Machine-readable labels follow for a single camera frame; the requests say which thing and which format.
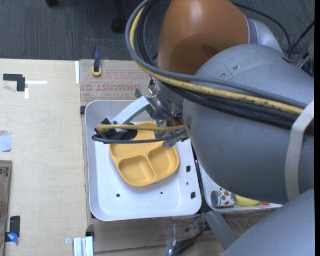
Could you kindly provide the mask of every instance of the yellow cable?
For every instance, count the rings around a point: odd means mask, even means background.
[[[153,132],[173,132],[185,129],[185,125],[173,126],[173,127],[150,127],[143,125],[130,125],[130,124],[99,124],[96,130],[100,133],[107,133],[110,129],[125,129],[125,130],[144,130]]]
[[[135,45],[134,45],[135,33],[137,30],[138,22],[139,22],[139,19],[140,19],[140,16],[141,16],[143,9],[144,8],[142,8],[140,10],[140,12],[137,14],[137,16],[135,17],[135,19],[132,23],[132,27],[130,29],[129,40],[130,40],[130,44],[131,44],[134,51],[136,51]],[[216,97],[223,98],[223,99],[253,104],[256,106],[263,106],[265,108],[278,110],[278,111],[292,114],[295,116],[299,116],[303,112],[302,108],[299,108],[296,106],[291,106],[291,105],[277,102],[274,100],[267,100],[267,99],[263,99],[263,98],[259,98],[259,97],[255,97],[255,96],[246,95],[246,94],[225,91],[225,90],[219,90],[219,89],[213,89],[213,88],[204,87],[204,86],[200,86],[200,85],[196,85],[196,84],[192,84],[192,83],[188,83],[188,82],[179,81],[179,80],[172,79],[169,77],[165,77],[161,74],[155,73],[155,72],[145,68],[134,57],[132,57],[132,58],[137,63],[137,65],[144,72],[146,72],[148,75],[150,75],[151,77],[154,77],[154,78],[160,80],[161,82],[164,82],[166,84],[169,84],[169,85],[172,85],[172,86],[175,86],[175,87],[187,90],[187,91],[192,91],[192,92],[201,93],[201,94],[205,94],[205,95],[216,96]]]

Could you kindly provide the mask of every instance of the yellow divided plate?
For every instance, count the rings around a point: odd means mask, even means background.
[[[155,122],[137,126],[157,127]],[[153,131],[138,130],[134,141],[153,140]],[[142,144],[110,144],[110,154],[122,178],[135,187],[147,186],[174,174],[179,167],[176,148],[162,146],[163,141]]]

